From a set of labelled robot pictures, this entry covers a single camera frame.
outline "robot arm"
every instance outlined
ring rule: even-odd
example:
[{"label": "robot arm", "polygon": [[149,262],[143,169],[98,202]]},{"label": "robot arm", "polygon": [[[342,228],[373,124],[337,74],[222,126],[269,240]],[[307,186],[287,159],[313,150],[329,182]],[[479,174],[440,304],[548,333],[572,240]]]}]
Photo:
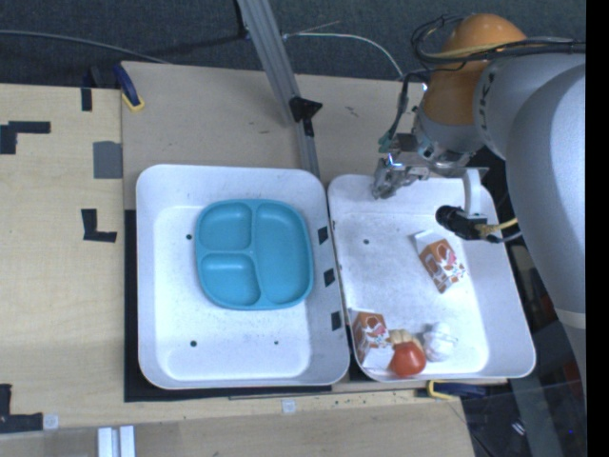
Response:
[{"label": "robot arm", "polygon": [[[504,19],[478,14],[462,20],[436,56],[440,69],[412,133],[384,137],[387,159],[379,160],[372,194],[386,198],[430,173],[468,177],[466,165],[483,146],[503,159],[521,233],[585,390],[585,46],[525,39]],[[463,238],[481,239],[475,224],[485,220],[477,213],[442,207],[437,218]]]}]

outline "blue plate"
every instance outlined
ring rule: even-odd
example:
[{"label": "blue plate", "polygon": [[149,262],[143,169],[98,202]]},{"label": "blue plate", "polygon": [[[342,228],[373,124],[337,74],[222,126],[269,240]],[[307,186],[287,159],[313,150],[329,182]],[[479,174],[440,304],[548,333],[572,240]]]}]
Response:
[{"label": "blue plate", "polygon": [[313,288],[313,255],[302,215],[275,200],[228,200],[197,220],[199,281],[217,305],[292,307]]}]

